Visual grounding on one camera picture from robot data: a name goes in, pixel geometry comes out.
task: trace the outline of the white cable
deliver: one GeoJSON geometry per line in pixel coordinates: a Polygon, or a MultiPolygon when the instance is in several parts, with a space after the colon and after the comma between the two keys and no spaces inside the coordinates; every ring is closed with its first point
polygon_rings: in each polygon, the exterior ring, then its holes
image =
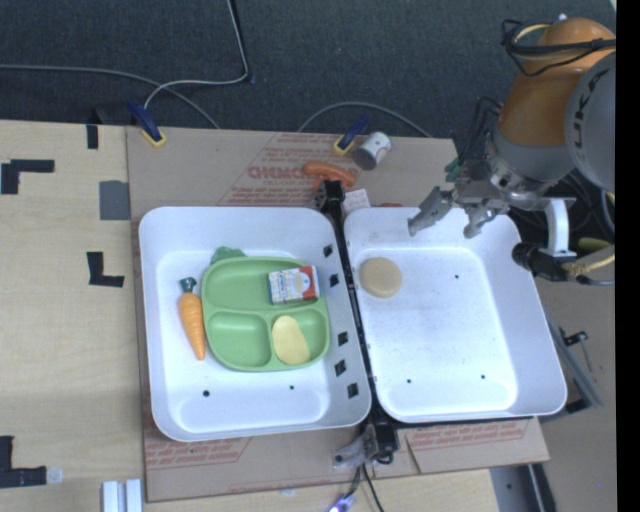
{"type": "Polygon", "coordinates": [[[172,82],[166,82],[156,87],[156,89],[149,95],[149,97],[144,102],[144,108],[149,107],[149,103],[151,100],[158,94],[160,91],[168,89],[169,87],[174,87],[176,85],[206,85],[206,86],[221,86],[221,85],[234,85],[239,84],[242,81],[246,80],[249,76],[249,65],[247,63],[247,57],[244,53],[244,48],[242,46],[242,38],[240,37],[240,29],[238,28],[238,22],[233,13],[233,7],[231,6],[231,0],[227,0],[227,6],[229,7],[229,13],[231,14],[231,21],[233,22],[233,30],[236,34],[236,41],[238,42],[238,48],[240,49],[240,57],[242,59],[242,66],[244,69],[244,73],[239,78],[234,80],[227,80],[223,82],[214,82],[211,80],[174,80],[172,82]]]}
{"type": "Polygon", "coordinates": [[[342,108],[342,107],[366,107],[373,110],[379,110],[380,112],[384,112],[385,114],[388,114],[392,117],[395,117],[396,119],[399,119],[403,123],[406,123],[407,125],[411,126],[411,128],[413,128],[414,130],[416,130],[417,132],[419,132],[425,137],[432,136],[430,133],[426,132],[425,130],[420,128],[418,125],[409,121],[409,119],[398,114],[397,112],[394,112],[393,110],[389,110],[388,108],[385,108],[385,107],[381,107],[380,105],[375,105],[373,103],[366,103],[363,101],[343,101],[340,103],[334,103],[333,105],[329,105],[328,107],[325,107],[319,110],[318,112],[313,114],[309,119],[307,119],[304,123],[302,123],[302,126],[298,128],[298,132],[301,132],[302,130],[304,130],[307,127],[307,125],[311,123],[311,121],[315,120],[317,117],[321,116],[322,114],[329,112],[330,110],[335,110],[336,108],[342,108]]]}
{"type": "MultiPolygon", "coordinates": [[[[126,71],[116,71],[113,69],[103,69],[103,68],[91,68],[91,67],[75,67],[75,66],[31,66],[28,64],[0,64],[0,70],[7,71],[52,71],[56,73],[93,73],[98,75],[109,75],[109,76],[117,76],[122,78],[129,78],[131,80],[137,80],[139,82],[144,82],[146,84],[160,86],[159,82],[155,80],[151,80],[150,78],[146,78],[144,76],[136,75],[134,73],[127,73],[126,71]]],[[[171,89],[167,89],[168,93],[173,94],[176,98],[181,99],[191,108],[193,108],[196,112],[201,114],[214,128],[220,128],[218,123],[216,123],[213,118],[207,114],[202,108],[192,102],[186,96],[183,96],[180,93],[172,91],[171,89]]]]}

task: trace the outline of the gray carpet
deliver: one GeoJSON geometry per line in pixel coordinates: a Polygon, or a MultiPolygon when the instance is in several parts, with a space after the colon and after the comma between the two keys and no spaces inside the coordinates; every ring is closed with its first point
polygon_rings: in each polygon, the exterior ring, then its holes
{"type": "MultiPolygon", "coordinates": [[[[565,13],[616,31],[609,0],[235,0],[233,5],[253,80],[176,89],[220,127],[295,131],[324,107],[360,101],[398,112],[435,137],[452,138],[459,149],[478,98],[504,100],[516,74],[500,44],[504,19],[552,21],[565,13]]],[[[0,64],[118,70],[160,83],[225,81],[243,73],[226,0],[1,0],[0,12],[0,64]]],[[[104,123],[127,124],[127,102],[144,103],[153,89],[105,74],[0,69],[0,118],[83,123],[98,112],[104,123]]],[[[160,125],[211,126],[166,92],[149,109],[160,125]]],[[[363,113],[373,129],[420,135],[385,113],[354,107],[330,111],[306,131],[341,132],[363,113]]],[[[574,211],[583,219],[596,208],[597,200],[574,211]]],[[[519,220],[532,228],[527,236],[543,241],[540,219],[529,221],[519,220]]],[[[589,234],[612,239],[602,222],[590,226],[589,234]]]]}

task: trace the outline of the round bread roll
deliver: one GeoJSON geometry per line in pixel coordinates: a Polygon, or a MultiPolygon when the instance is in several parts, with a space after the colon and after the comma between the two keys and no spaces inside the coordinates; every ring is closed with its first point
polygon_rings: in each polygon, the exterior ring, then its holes
{"type": "Polygon", "coordinates": [[[360,284],[375,297],[392,297],[402,286],[402,272],[387,258],[370,258],[360,267],[360,284]]]}

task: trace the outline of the blue clamp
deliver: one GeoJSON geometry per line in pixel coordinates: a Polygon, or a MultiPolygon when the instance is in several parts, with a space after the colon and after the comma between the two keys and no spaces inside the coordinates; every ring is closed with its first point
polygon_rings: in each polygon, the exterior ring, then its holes
{"type": "Polygon", "coordinates": [[[353,125],[349,127],[344,135],[342,135],[333,144],[333,150],[340,156],[346,155],[353,147],[356,135],[362,133],[369,126],[369,116],[363,115],[353,125]]]}
{"type": "Polygon", "coordinates": [[[142,128],[142,135],[147,139],[151,145],[159,148],[164,145],[167,138],[158,129],[158,125],[149,114],[149,111],[142,105],[138,105],[135,101],[127,103],[127,110],[135,118],[140,127],[142,128]]]}

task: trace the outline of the orange carrot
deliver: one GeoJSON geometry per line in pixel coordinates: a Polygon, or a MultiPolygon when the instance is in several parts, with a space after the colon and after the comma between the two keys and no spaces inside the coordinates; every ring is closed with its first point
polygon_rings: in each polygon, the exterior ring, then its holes
{"type": "Polygon", "coordinates": [[[309,176],[322,176],[324,179],[339,179],[345,188],[352,187],[356,182],[356,177],[349,171],[326,162],[307,162],[302,167],[302,170],[309,176]]]}
{"type": "Polygon", "coordinates": [[[196,285],[196,280],[193,277],[181,280],[180,285],[184,292],[178,301],[180,320],[196,357],[202,360],[206,345],[202,300],[193,293],[193,287],[196,285]]]}

